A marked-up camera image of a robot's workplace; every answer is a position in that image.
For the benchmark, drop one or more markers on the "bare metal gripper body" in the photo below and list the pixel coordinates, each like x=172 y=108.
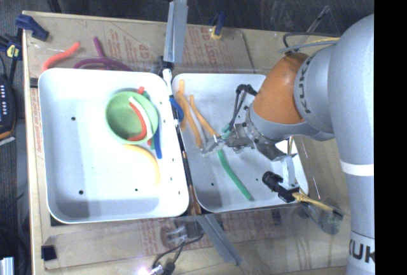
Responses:
x=240 y=137

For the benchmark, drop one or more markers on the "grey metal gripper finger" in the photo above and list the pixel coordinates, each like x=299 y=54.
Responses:
x=208 y=148
x=217 y=139

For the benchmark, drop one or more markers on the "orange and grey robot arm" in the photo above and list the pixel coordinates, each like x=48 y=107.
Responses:
x=349 y=102

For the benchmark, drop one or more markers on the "thin black and white rod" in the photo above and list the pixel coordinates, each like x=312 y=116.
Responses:
x=178 y=137

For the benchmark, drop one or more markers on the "white plastic tray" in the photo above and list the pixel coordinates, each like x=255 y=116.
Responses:
x=95 y=178
x=216 y=102

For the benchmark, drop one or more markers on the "green bowl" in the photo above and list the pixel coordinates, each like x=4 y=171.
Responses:
x=119 y=117

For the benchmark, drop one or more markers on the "brown cardboard board red print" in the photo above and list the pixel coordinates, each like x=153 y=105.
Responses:
x=133 y=41

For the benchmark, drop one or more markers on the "black cylinder on white bracket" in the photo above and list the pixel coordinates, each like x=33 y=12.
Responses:
x=276 y=183

